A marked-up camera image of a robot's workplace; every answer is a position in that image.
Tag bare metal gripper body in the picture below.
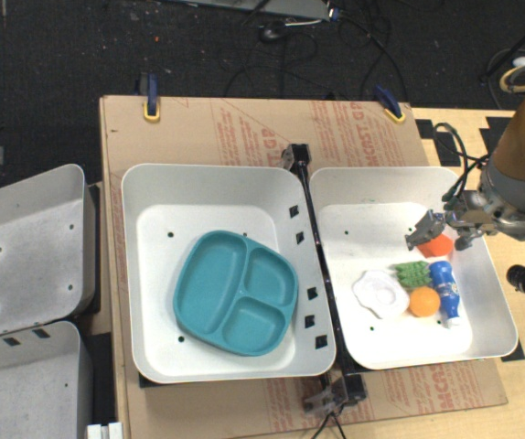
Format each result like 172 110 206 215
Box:
443 188 525 242

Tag white plastic tray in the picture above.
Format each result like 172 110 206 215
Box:
120 162 338 385
0 163 98 343
308 166 520 371
0 319 95 439

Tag thin black rod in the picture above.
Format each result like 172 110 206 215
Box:
295 162 353 377

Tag white toy fried egg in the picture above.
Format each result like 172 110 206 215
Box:
351 269 412 321

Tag blue bottle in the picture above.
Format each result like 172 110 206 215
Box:
427 260 463 329

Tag green toy pea pods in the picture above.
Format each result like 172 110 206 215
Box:
393 260 434 290

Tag orange toy fruit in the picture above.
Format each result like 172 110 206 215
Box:
408 285 442 318

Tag brown cardboard board red print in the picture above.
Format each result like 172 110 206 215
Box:
99 94 509 439

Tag orange carrot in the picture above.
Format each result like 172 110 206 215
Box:
415 231 455 260

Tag black block with thin wires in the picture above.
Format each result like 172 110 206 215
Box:
283 143 314 174
302 372 369 414

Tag teal divided plate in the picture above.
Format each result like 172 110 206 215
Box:
171 229 301 358

